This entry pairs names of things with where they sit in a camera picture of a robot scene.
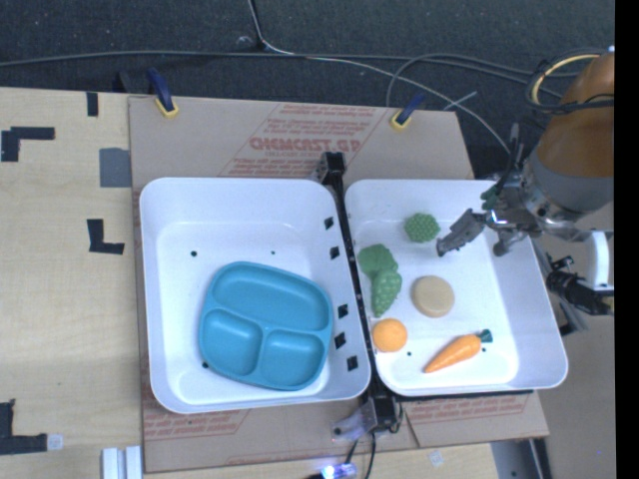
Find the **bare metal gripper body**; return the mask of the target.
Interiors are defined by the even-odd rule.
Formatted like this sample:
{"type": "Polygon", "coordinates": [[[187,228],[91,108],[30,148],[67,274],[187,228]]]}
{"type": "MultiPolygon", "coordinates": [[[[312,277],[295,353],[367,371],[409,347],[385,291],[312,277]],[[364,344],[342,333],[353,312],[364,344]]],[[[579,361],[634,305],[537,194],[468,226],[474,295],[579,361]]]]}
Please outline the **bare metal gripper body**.
{"type": "Polygon", "coordinates": [[[608,180],[522,170],[503,176],[485,192],[485,210],[500,232],[547,234],[582,241],[577,223],[608,204],[608,180]]]}

